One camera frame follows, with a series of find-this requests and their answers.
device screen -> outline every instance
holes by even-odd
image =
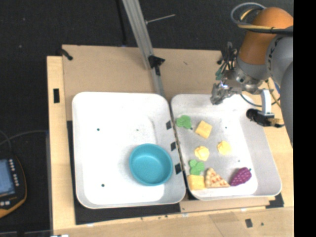
[[[14,183],[6,159],[0,159],[0,197],[15,193]]]

multimeter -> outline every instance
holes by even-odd
[[[22,205],[27,196],[26,179],[18,158],[0,152],[0,218]]]

toy pizza slice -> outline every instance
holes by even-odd
[[[205,176],[206,188],[229,187],[229,183],[224,180],[213,168],[208,168]]]

purple toy grape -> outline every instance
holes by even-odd
[[[247,167],[243,167],[237,171],[237,173],[233,176],[230,185],[237,186],[239,184],[244,184],[245,182],[249,181],[251,178],[250,169]]]

black background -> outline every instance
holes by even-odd
[[[230,20],[243,2],[276,6],[294,16],[294,0],[139,0],[157,48],[222,49],[242,43],[245,31]],[[125,11],[126,45],[136,46]],[[9,137],[48,130],[46,56],[62,44],[115,45],[124,42],[115,0],[0,0],[0,130]],[[0,232],[45,230],[49,223],[46,134],[12,140],[28,181],[28,199],[0,219]],[[7,144],[0,146],[6,150]]]

